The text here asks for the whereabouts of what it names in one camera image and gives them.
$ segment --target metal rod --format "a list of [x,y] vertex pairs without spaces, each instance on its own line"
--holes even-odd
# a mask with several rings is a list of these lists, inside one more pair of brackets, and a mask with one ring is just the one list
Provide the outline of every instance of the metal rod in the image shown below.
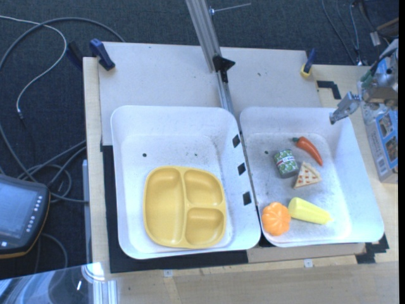
[[218,93],[220,95],[221,107],[234,115],[234,106],[230,97],[228,84],[222,81],[222,77],[219,72],[216,73],[216,77],[218,78]]
[[220,45],[208,11],[206,0],[185,0],[194,24],[202,51],[211,72],[214,72],[213,56],[221,55]]
[[221,9],[213,9],[213,8],[210,8],[210,9],[209,9],[209,13],[211,14],[211,16],[213,16],[215,13],[217,13],[217,12],[219,12],[219,11],[225,11],[225,10],[231,10],[231,9],[235,9],[235,8],[246,7],[246,6],[250,6],[251,4],[252,4],[252,3],[238,4],[237,6],[226,7],[226,8],[221,8]]

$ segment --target toy pizza slice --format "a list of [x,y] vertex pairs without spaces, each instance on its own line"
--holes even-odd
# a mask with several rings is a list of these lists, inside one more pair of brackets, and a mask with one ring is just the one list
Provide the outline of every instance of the toy pizza slice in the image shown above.
[[298,178],[294,189],[298,187],[304,187],[311,184],[316,184],[322,181],[321,174],[312,167],[309,163],[303,162],[301,168],[299,169]]

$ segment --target toy food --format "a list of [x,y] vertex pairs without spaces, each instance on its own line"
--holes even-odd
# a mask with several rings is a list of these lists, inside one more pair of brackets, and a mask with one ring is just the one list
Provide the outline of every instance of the toy food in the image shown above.
[[309,163],[303,162],[294,189],[322,181],[321,174]]
[[292,140],[296,143],[298,148],[307,151],[315,159],[315,161],[319,163],[319,165],[323,165],[322,157],[319,154],[318,149],[309,139],[301,136],[300,138],[293,137]]
[[288,210],[293,219],[316,224],[326,224],[333,220],[326,210],[298,197],[291,199]]
[[280,236],[290,229],[291,215],[286,206],[274,201],[263,209],[261,221],[266,232]]
[[273,159],[281,178],[289,178],[298,173],[299,167],[290,149],[277,152]]

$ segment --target orange toy carrot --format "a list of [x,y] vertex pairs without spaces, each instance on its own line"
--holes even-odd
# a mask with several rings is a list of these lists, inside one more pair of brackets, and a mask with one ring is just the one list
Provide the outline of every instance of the orange toy carrot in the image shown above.
[[300,149],[307,151],[320,165],[323,165],[322,157],[318,152],[318,149],[315,147],[312,142],[304,136],[301,136],[299,139],[293,137],[292,139],[296,146]]

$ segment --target wooden table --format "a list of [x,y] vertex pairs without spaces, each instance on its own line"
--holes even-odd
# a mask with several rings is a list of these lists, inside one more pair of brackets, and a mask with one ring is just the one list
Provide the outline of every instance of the wooden table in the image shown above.
[[[356,91],[365,67],[314,65],[310,80],[321,105],[336,107],[339,100],[316,81],[333,81],[342,96]],[[262,303],[269,298],[284,303],[396,303],[398,284],[398,188],[378,180],[360,111],[351,115],[361,155],[380,207],[389,249],[377,253],[378,264],[359,265],[356,255],[365,244],[329,244],[296,248],[253,248],[249,263],[228,267],[186,270],[150,270],[110,274],[104,202],[103,154],[97,60],[84,58],[85,116],[89,166],[90,215],[93,262],[102,262],[107,278],[118,281],[120,303]]]

